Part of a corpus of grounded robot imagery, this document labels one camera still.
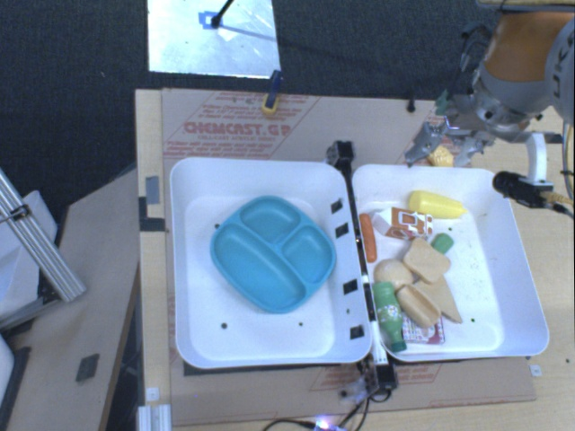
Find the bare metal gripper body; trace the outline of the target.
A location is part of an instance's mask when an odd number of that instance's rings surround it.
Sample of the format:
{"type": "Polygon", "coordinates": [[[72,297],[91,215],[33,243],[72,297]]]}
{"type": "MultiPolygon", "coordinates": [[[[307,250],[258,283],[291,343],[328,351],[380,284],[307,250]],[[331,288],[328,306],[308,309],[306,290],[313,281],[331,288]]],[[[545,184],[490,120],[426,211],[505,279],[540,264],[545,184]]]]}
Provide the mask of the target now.
{"type": "Polygon", "coordinates": [[[491,96],[455,95],[447,102],[443,115],[449,136],[525,143],[532,135],[526,130],[532,116],[513,110],[491,96]]]}

